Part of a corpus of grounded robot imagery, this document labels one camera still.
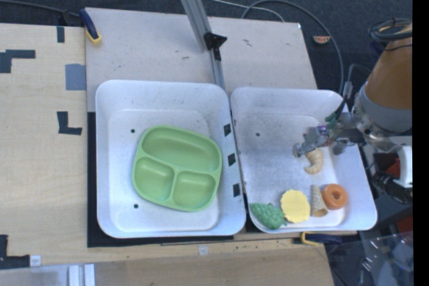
gray tape mark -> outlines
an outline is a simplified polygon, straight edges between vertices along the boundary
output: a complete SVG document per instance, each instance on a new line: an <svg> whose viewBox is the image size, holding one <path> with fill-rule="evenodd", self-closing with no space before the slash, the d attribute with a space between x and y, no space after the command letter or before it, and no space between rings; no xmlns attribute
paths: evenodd
<svg viewBox="0 0 429 286"><path fill-rule="evenodd" d="M66 35L64 33L64 27L62 27L62 26L56 27L56 41L58 43L64 43L66 41Z"/></svg>
<svg viewBox="0 0 429 286"><path fill-rule="evenodd" d="M86 67L82 64L66 65L66 90L86 90Z"/></svg>

metal bracket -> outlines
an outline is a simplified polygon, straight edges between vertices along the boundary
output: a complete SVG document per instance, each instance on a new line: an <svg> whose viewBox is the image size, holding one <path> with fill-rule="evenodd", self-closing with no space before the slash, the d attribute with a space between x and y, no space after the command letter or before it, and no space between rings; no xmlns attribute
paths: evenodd
<svg viewBox="0 0 429 286"><path fill-rule="evenodd" d="M227 38L225 36L220 36L212 32L208 32L204 35L204 41L208 50L213 50L214 59L216 61L221 61L221 51L219 48L225 43Z"/></svg>

black tape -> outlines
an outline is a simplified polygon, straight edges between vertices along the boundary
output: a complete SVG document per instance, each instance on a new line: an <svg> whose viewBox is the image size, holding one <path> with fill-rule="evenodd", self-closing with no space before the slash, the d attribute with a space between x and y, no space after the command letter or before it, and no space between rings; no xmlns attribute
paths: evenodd
<svg viewBox="0 0 429 286"><path fill-rule="evenodd" d="M56 27L56 41L58 43L64 43L66 41L66 34L64 33L64 27Z"/></svg>
<svg viewBox="0 0 429 286"><path fill-rule="evenodd" d="M234 197L238 197L240 195L240 193L241 193L240 184L233 185L233 192L234 192L233 193Z"/></svg>
<svg viewBox="0 0 429 286"><path fill-rule="evenodd" d="M228 165L233 165L235 163L235 154L232 153L228 156Z"/></svg>
<svg viewBox="0 0 429 286"><path fill-rule="evenodd" d="M10 73L12 69L12 59L6 53L0 53L0 73Z"/></svg>
<svg viewBox="0 0 429 286"><path fill-rule="evenodd" d="M58 124L60 125L60 129L58 133L64 133L67 135L81 135L82 128L70 128L68 126L68 112L66 111L57 111Z"/></svg>
<svg viewBox="0 0 429 286"><path fill-rule="evenodd" d="M13 58L36 58L35 50L6 50L0 53L0 73L11 73Z"/></svg>
<svg viewBox="0 0 429 286"><path fill-rule="evenodd" d="M225 136L228 136L231 133L231 124L226 124L223 126L223 133Z"/></svg>
<svg viewBox="0 0 429 286"><path fill-rule="evenodd" d="M0 235L0 269L29 267L29 255L22 257L7 256L7 235Z"/></svg>

blue clamp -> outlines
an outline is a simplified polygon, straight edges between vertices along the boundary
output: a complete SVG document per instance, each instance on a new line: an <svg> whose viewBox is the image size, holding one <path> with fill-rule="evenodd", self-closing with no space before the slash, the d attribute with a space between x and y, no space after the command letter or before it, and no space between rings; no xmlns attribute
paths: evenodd
<svg viewBox="0 0 429 286"><path fill-rule="evenodd" d="M79 17L83 21L83 24L85 25L86 31L85 34L89 38L89 40L94 43L100 43L101 41L101 35L98 33L97 29L95 28L94 22L89 17L88 12L86 12L84 9L81 9L79 11Z"/></svg>

plastic croissant toy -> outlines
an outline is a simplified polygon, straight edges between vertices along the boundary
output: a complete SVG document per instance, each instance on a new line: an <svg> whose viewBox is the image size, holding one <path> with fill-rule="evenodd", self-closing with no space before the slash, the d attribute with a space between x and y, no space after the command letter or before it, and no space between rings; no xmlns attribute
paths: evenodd
<svg viewBox="0 0 429 286"><path fill-rule="evenodd" d="M323 151L321 151L319 148L316 148L315 150L306 153L306 157L310 161L311 166L305 167L305 171L308 174L316 174L320 172L323 166Z"/></svg>

